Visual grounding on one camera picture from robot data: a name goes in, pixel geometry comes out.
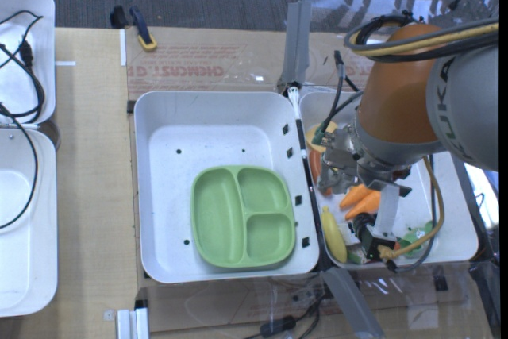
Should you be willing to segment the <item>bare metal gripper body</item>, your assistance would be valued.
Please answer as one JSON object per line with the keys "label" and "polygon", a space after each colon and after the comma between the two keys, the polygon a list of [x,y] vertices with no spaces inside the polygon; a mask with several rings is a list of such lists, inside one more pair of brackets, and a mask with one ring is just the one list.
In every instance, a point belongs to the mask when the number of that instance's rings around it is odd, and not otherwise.
{"label": "bare metal gripper body", "polygon": [[321,144],[325,147],[322,160],[327,167],[344,172],[356,172],[356,159],[353,157],[356,151],[347,130],[326,131]]}

